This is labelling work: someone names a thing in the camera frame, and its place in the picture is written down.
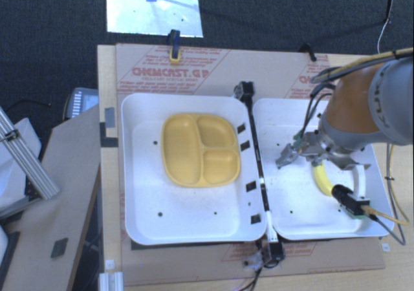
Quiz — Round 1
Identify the yellow divided plate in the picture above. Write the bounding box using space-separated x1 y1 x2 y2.
160 113 242 188

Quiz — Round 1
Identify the white plastic tray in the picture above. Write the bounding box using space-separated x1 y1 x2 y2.
120 92 268 246
252 98 395 241

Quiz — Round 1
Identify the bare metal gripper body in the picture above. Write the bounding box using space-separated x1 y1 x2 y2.
296 131 371 170

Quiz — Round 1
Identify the thin black and white rod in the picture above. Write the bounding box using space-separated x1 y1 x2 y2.
245 97 278 243

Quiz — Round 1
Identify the black cylinder on white bracket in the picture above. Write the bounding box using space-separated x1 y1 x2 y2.
330 165 371 219

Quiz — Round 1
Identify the brown cardboard board red print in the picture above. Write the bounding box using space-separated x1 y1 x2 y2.
115 43 386 286

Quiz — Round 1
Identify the yellow banana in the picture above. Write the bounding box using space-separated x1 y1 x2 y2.
312 163 334 197

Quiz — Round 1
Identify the black block with thin wires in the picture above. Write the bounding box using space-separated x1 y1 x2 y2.
234 81 256 102
261 240 287 267

